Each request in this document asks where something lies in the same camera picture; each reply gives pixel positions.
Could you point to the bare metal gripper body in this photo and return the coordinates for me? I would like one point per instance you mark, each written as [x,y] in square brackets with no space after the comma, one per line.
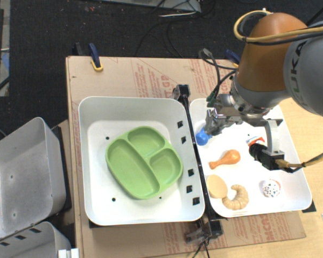
[232,111]

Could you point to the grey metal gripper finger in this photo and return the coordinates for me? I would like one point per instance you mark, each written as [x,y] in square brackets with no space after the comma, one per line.
[209,124]
[219,128]

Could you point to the blue round toy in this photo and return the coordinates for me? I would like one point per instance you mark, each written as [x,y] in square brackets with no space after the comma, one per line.
[202,139]

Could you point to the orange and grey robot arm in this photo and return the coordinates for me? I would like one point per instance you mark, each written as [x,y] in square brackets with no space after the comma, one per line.
[269,63]

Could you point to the orange chicken drumstick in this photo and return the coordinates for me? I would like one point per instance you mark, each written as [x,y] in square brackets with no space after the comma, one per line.
[228,157]

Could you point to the red and white packet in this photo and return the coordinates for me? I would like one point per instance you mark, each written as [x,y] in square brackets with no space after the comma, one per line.
[254,140]

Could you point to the thin black rod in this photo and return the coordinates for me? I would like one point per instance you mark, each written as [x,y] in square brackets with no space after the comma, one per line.
[197,157]

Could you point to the white plastic tray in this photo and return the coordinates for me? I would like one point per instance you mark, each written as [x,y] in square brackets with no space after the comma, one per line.
[102,197]
[245,171]

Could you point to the beige round biscuit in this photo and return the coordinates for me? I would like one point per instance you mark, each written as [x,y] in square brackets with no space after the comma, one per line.
[216,187]

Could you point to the beige croissant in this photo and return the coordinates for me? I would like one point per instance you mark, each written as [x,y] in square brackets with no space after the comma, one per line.
[241,199]

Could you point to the white cupcake with sprinkles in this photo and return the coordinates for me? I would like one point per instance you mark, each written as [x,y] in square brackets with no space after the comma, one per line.
[271,188]

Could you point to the brown cardboard board red print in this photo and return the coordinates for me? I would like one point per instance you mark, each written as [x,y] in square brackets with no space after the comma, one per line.
[140,77]

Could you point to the green divided plate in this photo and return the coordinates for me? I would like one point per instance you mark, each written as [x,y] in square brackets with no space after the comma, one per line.
[129,165]

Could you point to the black cylinder on white bracket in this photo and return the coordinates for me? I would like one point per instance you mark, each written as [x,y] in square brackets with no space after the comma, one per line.
[266,154]

